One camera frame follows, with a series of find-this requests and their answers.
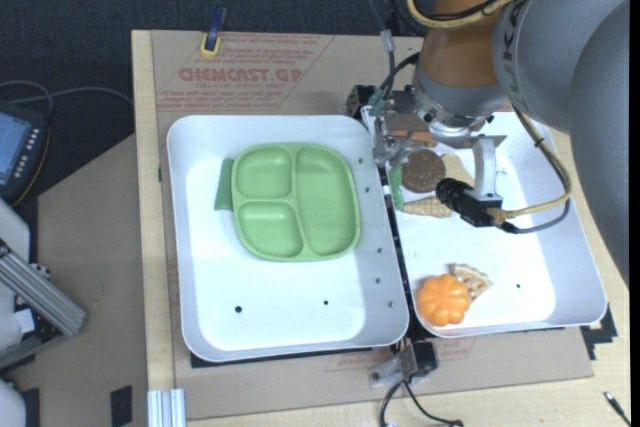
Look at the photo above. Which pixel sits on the green divided plate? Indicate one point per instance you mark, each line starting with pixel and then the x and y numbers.
pixel 300 200

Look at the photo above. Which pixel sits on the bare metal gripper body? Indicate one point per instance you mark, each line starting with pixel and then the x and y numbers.
pixel 407 127

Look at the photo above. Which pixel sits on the white plastic tray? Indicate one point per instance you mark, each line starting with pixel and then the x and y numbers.
pixel 280 295
pixel 530 265

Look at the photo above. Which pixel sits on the orange pumpkin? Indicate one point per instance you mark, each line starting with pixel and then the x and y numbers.
pixel 443 300

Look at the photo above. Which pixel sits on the green bean pod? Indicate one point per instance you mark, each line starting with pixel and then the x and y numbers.
pixel 398 190

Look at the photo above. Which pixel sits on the brown round biscuit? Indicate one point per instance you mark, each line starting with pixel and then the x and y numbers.
pixel 424 172

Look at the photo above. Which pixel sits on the beige pizza slice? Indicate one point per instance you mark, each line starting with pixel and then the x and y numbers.
pixel 475 280

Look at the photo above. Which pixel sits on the beige ice cream cone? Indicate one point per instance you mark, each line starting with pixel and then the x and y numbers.
pixel 430 207

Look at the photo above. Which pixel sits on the brown cardboard board red print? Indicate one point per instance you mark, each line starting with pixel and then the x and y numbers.
pixel 250 75

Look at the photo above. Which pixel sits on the thin black and white rod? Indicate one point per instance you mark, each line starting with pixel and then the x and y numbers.
pixel 402 260

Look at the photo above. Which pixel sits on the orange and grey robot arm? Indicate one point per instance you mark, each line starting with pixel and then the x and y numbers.
pixel 550 65

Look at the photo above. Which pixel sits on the black cylinder on white bracket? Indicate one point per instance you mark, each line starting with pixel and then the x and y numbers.
pixel 470 202

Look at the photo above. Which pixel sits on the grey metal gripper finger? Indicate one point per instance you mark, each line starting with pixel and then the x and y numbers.
pixel 382 156
pixel 403 158

